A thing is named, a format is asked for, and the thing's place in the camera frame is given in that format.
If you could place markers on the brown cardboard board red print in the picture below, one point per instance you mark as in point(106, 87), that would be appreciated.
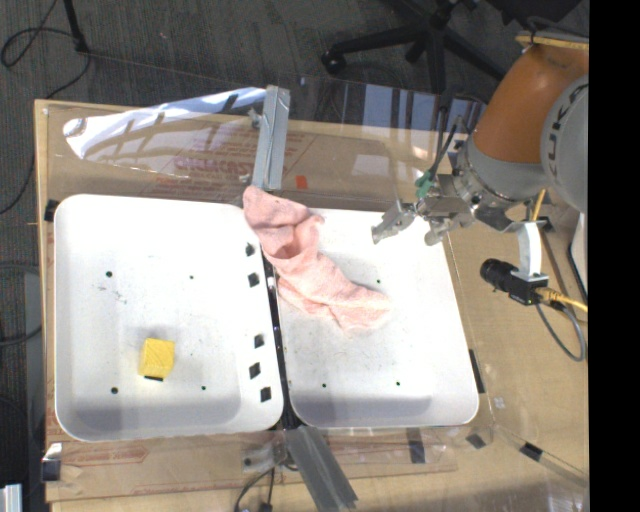
point(350, 450)

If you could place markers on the black office chair base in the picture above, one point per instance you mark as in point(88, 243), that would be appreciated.
point(435, 37)

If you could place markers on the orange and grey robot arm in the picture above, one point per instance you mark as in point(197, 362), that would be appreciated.
point(525, 100)

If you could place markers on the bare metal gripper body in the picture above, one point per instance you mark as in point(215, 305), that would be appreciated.
point(452, 206)

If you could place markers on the white plastic tray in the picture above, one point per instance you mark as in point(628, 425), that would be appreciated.
point(165, 300)
point(400, 360)

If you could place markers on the black cylinder on white bracket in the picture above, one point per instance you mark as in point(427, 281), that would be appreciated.
point(525, 287)

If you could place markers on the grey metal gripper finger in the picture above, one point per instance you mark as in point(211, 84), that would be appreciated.
point(395, 220)
point(436, 234)

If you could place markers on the yellow cube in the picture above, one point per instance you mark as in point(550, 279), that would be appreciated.
point(157, 356)

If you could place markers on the pink cloth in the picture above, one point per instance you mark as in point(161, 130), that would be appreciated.
point(310, 270)

